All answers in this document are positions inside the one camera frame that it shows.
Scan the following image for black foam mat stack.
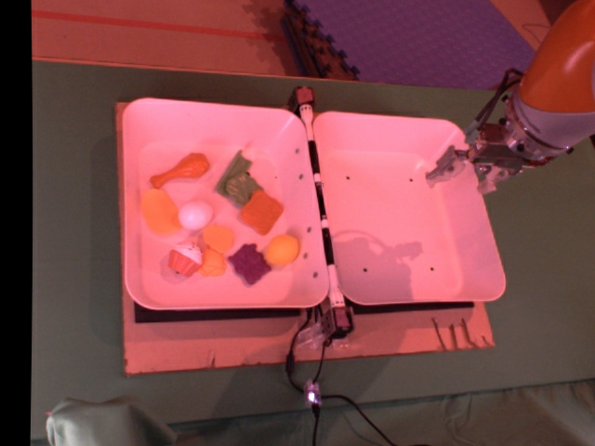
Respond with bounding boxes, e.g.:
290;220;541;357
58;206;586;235
280;0;362;82

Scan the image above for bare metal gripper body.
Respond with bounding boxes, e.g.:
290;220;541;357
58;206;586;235
466;121;567;179

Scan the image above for light green toy lettuce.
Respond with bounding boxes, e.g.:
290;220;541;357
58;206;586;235
224;172;264;206

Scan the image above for small orange toy round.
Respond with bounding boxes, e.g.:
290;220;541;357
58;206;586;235
202;224;236;255

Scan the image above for yellow toy orange ball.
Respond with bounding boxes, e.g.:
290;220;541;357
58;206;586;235
264;233;301;267

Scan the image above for orange toy waffle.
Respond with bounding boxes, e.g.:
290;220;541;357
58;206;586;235
239;189;285;237

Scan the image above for pale green cloth bundle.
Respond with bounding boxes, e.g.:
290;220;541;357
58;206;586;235
45;395;179;446

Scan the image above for brown cardboard board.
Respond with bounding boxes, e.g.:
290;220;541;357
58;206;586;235
114;101;496;377

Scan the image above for black block with wires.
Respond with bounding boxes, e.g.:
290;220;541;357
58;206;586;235
319;305;355;342
287;85;317;113

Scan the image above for yellow toy oval slice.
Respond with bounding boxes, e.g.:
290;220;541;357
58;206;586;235
139;188;184;237

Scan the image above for dark green toy vegetable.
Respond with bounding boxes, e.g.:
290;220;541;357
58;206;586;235
214;150;255;195

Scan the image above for orange toy shell shape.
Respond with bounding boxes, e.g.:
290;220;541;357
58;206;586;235
198;248;229;279

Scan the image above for purple toy grapes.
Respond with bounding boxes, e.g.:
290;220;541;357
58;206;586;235
227;243;272;286

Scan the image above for black and white thin rod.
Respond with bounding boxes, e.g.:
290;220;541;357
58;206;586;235
298;103;346;309

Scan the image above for white plastic tray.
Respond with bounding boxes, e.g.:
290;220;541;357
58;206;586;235
121;97;331;311
311;110;508;307

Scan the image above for toy cupcake with white icing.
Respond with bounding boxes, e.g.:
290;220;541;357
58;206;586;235
166;243;205;279

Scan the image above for purple foam mat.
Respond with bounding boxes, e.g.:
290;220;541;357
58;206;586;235
271;0;536;91

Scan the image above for orange toy chicken drumstick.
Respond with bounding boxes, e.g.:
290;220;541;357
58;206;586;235
149;151;211;190

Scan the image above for white toy egg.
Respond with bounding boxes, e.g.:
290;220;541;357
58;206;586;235
178;200;216;231

